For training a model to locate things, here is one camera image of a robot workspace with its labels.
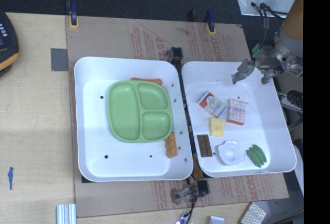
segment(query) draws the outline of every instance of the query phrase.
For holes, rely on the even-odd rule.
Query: robotic end effector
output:
[[[303,12],[304,0],[295,0],[278,32],[272,47],[256,45],[254,61],[245,59],[232,75],[233,84],[248,77],[255,68],[264,75],[263,84],[279,74],[303,74]]]

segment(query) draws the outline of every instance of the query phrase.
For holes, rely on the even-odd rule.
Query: wooden table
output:
[[[68,72],[51,70],[51,49],[66,49],[65,16],[7,14],[21,56],[0,78],[0,223],[56,223],[56,205],[75,203]],[[13,170],[12,190],[8,172]],[[248,203],[196,207],[237,223]],[[77,223],[175,223],[183,210],[80,218]]]

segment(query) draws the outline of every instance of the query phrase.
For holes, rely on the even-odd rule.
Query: white and yellow object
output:
[[[225,129],[225,119],[209,118],[210,135],[223,137]]]

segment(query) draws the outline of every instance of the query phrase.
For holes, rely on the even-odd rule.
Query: blue marker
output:
[[[12,190],[12,178],[14,176],[13,169],[11,166],[9,167],[8,178],[9,178],[9,189]]]

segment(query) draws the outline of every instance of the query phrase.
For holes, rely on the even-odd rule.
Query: white plastic tray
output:
[[[84,57],[74,68],[78,164],[94,182],[181,180],[193,168],[190,140],[178,74],[164,61]],[[167,158],[164,140],[130,143],[116,139],[107,117],[107,91],[132,77],[163,81],[168,92],[178,156]]]
[[[239,65],[240,62],[188,62],[183,66],[185,94],[200,167],[210,177],[292,171],[296,155],[274,83],[271,80],[261,84],[263,75],[256,69],[234,85],[231,75],[237,72]],[[224,103],[229,98],[246,102],[244,125],[226,122],[224,137],[209,136],[212,157],[201,157],[196,137],[198,134],[209,135],[208,118],[211,115],[197,104],[206,90]],[[226,110],[219,118],[226,118]],[[258,168],[245,155],[245,160],[237,165],[224,165],[217,147],[225,140],[236,141],[244,151],[252,144],[259,145],[266,154],[267,163]]]

